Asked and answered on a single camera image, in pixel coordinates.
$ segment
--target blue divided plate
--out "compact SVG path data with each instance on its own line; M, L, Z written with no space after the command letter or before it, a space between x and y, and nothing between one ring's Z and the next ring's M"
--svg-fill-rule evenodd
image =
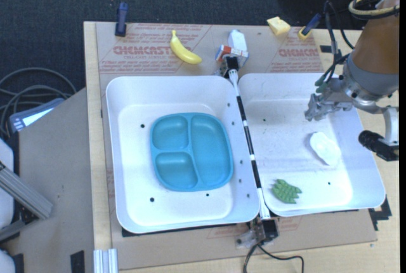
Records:
M212 115L162 116L151 127L150 146L155 174L168 189L182 192L217 189L233 175L227 132Z

